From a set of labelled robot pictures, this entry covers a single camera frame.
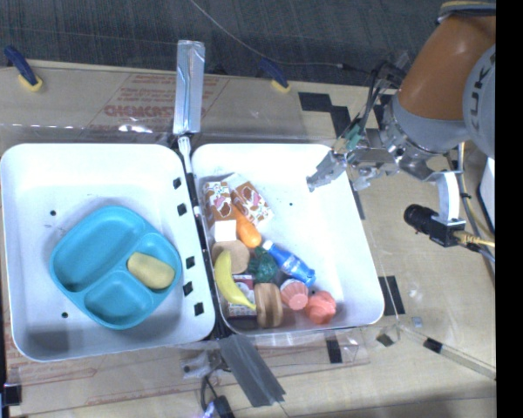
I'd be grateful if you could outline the tan round biscuit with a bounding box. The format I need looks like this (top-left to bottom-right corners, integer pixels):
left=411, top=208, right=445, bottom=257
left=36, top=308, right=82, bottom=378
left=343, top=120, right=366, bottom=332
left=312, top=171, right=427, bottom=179
left=211, top=240, right=251, bottom=276

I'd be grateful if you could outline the blue divided plate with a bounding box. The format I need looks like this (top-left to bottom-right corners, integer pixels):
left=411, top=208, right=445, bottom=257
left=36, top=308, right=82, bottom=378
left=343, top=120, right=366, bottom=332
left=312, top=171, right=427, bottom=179
left=49, top=205, right=183, bottom=331

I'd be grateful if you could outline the orange carrot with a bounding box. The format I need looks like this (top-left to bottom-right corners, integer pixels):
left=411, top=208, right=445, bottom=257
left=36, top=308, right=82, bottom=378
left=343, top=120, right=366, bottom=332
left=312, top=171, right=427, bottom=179
left=233, top=209, right=262, bottom=249

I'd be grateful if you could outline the pink cupcake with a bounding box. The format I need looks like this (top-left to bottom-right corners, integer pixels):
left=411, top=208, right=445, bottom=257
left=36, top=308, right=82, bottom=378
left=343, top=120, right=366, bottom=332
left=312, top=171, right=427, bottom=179
left=280, top=278, right=309, bottom=312

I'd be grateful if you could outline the red and white packet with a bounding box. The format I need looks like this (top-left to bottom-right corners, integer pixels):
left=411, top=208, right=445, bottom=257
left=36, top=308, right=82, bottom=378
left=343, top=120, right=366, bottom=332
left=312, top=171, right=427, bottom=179
left=225, top=274, right=258, bottom=320

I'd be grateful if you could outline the yellow oval toy food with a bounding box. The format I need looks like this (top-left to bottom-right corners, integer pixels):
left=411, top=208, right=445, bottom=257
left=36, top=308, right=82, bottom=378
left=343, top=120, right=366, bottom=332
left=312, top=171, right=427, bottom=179
left=126, top=251, right=176, bottom=290

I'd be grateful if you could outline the brown doughnut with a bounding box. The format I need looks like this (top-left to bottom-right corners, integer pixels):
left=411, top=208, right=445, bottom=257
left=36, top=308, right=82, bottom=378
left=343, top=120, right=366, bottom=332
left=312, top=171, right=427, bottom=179
left=253, top=281, right=284, bottom=329

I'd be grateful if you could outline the white plastic tray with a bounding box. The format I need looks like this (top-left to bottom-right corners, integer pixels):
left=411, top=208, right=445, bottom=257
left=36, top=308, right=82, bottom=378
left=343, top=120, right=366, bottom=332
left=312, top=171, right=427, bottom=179
left=190, top=142, right=385, bottom=337
left=0, top=142, right=217, bottom=362

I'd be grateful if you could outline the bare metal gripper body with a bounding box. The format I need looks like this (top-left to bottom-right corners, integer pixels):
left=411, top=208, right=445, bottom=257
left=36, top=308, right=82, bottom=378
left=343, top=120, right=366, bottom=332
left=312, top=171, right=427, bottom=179
left=343, top=111, right=437, bottom=179

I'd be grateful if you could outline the white and brown printed carton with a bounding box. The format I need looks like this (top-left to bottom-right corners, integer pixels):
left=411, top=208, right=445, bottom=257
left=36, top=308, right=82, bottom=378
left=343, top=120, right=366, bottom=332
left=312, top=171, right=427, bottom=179
left=201, top=180, right=236, bottom=231
left=228, top=180, right=275, bottom=228

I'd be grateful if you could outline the yellow banana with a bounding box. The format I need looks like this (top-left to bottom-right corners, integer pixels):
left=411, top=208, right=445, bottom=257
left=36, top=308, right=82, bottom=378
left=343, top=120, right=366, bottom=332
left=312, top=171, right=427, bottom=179
left=213, top=249, right=257, bottom=312

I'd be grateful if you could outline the salmon lumpy toy food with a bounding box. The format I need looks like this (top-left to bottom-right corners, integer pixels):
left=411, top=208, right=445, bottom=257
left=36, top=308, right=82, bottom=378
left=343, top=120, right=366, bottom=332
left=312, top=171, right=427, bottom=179
left=304, top=289, right=337, bottom=325

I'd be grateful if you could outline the black cylinder on white bracket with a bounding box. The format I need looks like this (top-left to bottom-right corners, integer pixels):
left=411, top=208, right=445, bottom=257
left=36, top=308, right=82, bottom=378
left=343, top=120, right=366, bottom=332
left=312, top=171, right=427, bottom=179
left=403, top=168, right=468, bottom=248

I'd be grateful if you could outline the green broccoli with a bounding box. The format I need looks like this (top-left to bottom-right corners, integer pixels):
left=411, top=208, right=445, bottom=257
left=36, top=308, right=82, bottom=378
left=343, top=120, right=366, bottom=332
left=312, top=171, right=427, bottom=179
left=248, top=246, right=280, bottom=285

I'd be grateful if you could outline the black block with thin wires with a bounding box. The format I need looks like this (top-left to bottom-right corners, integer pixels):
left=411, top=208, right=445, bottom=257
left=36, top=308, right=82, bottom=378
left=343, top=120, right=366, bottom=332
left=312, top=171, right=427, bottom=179
left=211, top=395, right=235, bottom=418

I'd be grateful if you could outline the blue bottle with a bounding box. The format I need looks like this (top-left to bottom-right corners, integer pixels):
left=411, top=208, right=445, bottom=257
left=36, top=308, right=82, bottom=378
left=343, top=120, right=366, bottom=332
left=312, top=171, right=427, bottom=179
left=261, top=239, right=317, bottom=287

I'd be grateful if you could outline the white cube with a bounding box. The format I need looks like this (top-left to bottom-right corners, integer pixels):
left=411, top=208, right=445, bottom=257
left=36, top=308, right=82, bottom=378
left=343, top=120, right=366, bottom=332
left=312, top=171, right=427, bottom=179
left=213, top=219, right=239, bottom=243

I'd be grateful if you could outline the brown cardboard board red print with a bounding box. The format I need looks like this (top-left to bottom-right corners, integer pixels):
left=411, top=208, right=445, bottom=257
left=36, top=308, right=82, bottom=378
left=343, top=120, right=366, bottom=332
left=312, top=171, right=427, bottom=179
left=0, top=58, right=372, bottom=415

